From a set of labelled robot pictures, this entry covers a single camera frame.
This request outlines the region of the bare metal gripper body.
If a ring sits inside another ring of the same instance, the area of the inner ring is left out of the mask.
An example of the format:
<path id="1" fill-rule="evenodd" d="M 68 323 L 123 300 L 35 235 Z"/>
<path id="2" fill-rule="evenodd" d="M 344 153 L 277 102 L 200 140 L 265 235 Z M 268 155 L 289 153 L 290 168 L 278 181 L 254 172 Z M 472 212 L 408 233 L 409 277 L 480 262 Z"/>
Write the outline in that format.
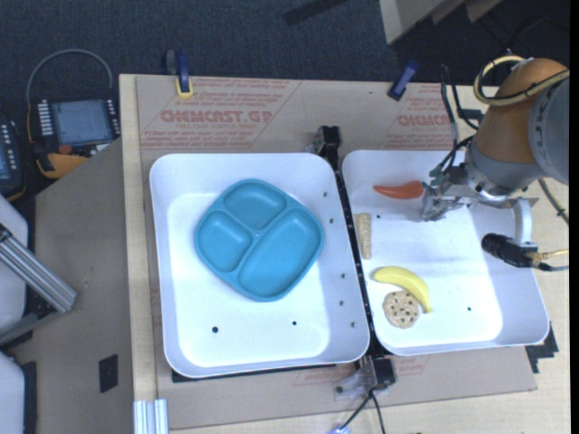
<path id="1" fill-rule="evenodd" d="M 498 184 L 478 168 L 435 168 L 424 192 L 425 210 L 454 210 L 483 203 L 501 206 L 514 189 Z"/>

